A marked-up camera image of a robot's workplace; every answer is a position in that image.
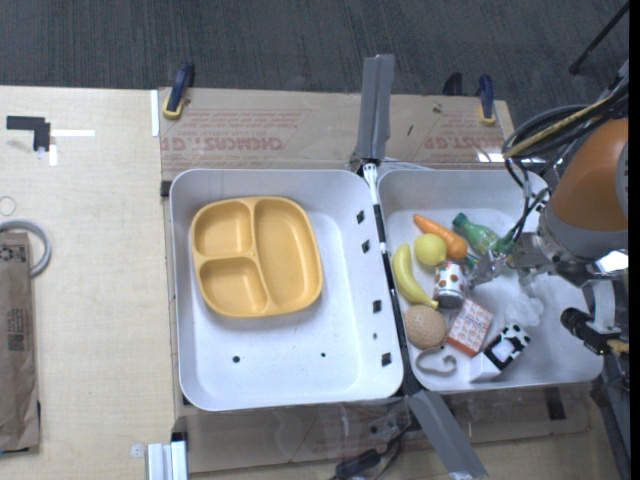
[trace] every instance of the brown paper bag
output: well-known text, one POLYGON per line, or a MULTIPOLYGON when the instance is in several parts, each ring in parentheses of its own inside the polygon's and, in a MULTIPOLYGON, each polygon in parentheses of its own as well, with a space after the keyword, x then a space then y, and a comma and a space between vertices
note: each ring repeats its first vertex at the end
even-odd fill
POLYGON ((40 439, 29 236, 0 233, 0 451, 40 439))

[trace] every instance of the toy banana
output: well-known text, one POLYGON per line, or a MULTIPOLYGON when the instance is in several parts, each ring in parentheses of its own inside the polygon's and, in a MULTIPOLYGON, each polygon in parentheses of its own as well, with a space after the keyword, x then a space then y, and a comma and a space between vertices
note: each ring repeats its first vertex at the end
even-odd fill
POLYGON ((438 302, 433 300, 413 277, 413 272, 411 271, 411 248, 408 243, 404 243, 396 249, 391 258, 391 269, 393 270, 393 277, 398 291, 405 299, 414 304, 427 304, 434 309, 438 308, 438 302))

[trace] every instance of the gray carpet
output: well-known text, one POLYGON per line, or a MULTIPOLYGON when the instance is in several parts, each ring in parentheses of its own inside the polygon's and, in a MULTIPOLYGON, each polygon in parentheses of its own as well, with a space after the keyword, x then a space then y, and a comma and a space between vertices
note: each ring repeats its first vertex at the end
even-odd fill
POLYGON ((516 124, 589 103, 629 54, 626 0, 0 0, 0 84, 149 89, 180 62, 195 86, 359 92, 362 62, 396 55, 394 93, 440 93, 482 73, 516 124))

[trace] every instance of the green bottle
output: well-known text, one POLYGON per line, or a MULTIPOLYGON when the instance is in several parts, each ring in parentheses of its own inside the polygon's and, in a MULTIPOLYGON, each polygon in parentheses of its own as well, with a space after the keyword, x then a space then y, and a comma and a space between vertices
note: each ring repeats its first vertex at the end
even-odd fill
POLYGON ((491 228, 471 222, 462 212, 453 219, 453 229, 464 236, 471 247, 480 254, 487 252, 500 240, 500 236, 491 228))

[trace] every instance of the white tape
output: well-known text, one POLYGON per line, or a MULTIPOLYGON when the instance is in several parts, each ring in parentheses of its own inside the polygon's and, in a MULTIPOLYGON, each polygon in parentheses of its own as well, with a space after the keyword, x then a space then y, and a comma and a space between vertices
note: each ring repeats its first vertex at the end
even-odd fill
POLYGON ((58 146, 49 144, 49 165, 55 167, 58 165, 58 146))
POLYGON ((151 136, 160 135, 160 104, 158 103, 158 91, 151 91, 151 136))
POLYGON ((51 130, 52 137, 95 137, 95 130, 51 130))

